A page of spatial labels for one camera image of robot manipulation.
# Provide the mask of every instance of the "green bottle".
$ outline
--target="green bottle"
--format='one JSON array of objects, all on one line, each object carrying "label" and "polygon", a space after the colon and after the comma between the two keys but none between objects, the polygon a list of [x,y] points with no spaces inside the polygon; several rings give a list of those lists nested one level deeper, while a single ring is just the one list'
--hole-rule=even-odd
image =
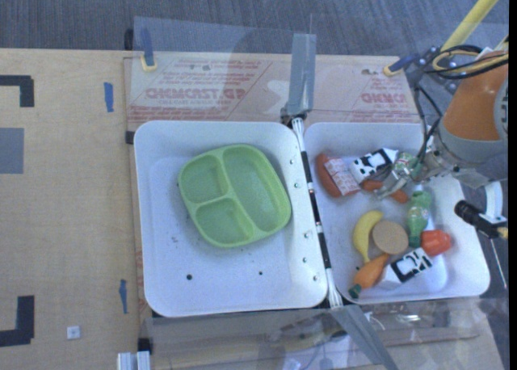
[{"label": "green bottle", "polygon": [[420,233],[426,228],[429,221],[429,208],[431,207],[431,194],[426,191],[415,191],[409,203],[406,222],[410,229],[410,246],[420,246]]}]

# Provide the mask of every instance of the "gray square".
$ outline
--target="gray square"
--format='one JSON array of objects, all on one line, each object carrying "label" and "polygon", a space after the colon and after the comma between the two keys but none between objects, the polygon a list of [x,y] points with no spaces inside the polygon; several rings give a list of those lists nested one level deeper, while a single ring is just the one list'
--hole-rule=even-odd
[{"label": "gray square", "polygon": [[23,173],[23,128],[0,128],[0,174]]}]

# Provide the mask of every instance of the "toy tomato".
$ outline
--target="toy tomato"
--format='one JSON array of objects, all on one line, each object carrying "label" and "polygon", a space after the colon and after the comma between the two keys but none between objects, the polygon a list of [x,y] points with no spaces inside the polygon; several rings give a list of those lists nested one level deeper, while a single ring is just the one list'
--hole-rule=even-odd
[{"label": "toy tomato", "polygon": [[420,246],[430,257],[442,254],[451,246],[451,235],[441,229],[423,231],[420,234]]}]

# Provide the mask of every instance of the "white plastic tray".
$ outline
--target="white plastic tray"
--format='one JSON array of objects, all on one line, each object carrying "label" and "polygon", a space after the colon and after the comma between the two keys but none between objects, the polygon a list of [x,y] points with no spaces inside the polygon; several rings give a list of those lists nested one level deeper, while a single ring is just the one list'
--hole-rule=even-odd
[{"label": "white plastic tray", "polygon": [[[282,180],[292,218],[247,246],[207,243],[189,218],[177,185],[183,164],[224,145],[262,150]],[[308,308],[327,281],[299,146],[276,123],[151,121],[134,139],[145,298],[165,317]]]},{"label": "white plastic tray", "polygon": [[434,225],[451,234],[453,247],[433,258],[433,268],[401,287],[394,290],[372,287],[364,289],[358,300],[351,299],[348,289],[352,286],[356,268],[363,264],[352,245],[355,223],[370,209],[380,209],[385,219],[403,223],[407,207],[391,198],[378,200],[364,191],[342,198],[330,197],[318,182],[314,159],[319,153],[327,153],[351,161],[381,147],[416,153],[422,144],[422,127],[419,124],[318,123],[307,128],[304,139],[334,281],[344,297],[368,305],[478,296],[488,288],[490,273],[476,231],[454,213],[456,202],[464,199],[463,191],[457,180],[447,176],[433,179],[424,188],[434,198],[431,208]]}]

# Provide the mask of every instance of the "small white cube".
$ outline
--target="small white cube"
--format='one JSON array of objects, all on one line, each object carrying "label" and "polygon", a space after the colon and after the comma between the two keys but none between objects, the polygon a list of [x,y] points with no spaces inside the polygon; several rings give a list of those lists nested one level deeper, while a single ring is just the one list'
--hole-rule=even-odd
[{"label": "small white cube", "polygon": [[80,326],[66,327],[66,339],[75,340],[77,338],[81,338],[81,327]]}]

